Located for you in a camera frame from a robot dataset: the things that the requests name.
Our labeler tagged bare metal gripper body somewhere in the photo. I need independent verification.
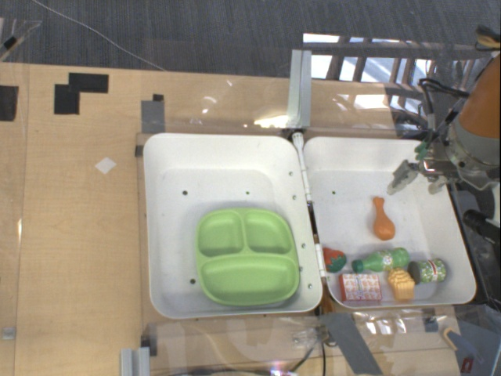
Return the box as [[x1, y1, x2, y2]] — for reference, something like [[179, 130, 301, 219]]
[[417, 151, 495, 192]]

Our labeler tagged orange toy chicken drumstick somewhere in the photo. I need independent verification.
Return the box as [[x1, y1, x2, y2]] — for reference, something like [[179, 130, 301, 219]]
[[371, 196, 397, 242]]

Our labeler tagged white plastic tray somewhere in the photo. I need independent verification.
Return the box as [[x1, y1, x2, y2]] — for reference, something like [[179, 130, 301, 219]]
[[302, 136, 478, 310], [142, 132, 324, 321]]

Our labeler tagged green and white can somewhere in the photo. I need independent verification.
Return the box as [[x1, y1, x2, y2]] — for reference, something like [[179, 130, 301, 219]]
[[407, 258, 448, 285]]

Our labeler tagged green plastic bottle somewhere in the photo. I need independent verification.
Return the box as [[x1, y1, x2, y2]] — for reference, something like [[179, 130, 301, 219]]
[[351, 247, 412, 274]]

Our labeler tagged thin black and white rod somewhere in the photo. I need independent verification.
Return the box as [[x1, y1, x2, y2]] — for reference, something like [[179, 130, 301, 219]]
[[290, 131, 328, 278]]

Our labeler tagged yellow toy cupcake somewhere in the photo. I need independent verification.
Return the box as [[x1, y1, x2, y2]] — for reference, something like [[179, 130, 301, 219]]
[[387, 267, 416, 302]]

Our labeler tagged red toy strawberry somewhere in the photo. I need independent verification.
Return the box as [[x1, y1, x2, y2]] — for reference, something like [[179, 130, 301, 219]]
[[322, 247, 348, 274]]

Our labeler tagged red and white carton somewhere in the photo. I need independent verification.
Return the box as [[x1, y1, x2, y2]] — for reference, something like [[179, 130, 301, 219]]
[[337, 273, 384, 303]]

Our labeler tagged green divided plate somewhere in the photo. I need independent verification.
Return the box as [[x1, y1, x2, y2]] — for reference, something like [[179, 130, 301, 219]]
[[195, 208, 302, 307]]

